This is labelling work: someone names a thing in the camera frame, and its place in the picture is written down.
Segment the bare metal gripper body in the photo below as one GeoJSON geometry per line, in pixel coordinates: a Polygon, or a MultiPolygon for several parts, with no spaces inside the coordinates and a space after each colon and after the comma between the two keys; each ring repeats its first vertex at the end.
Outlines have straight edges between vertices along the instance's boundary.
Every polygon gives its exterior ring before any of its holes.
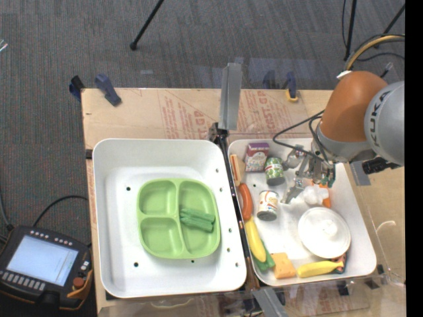
{"type": "Polygon", "coordinates": [[[302,158],[299,168],[295,171],[297,178],[308,178],[315,184],[332,186],[335,181],[335,166],[311,151],[298,149],[302,158]]]}

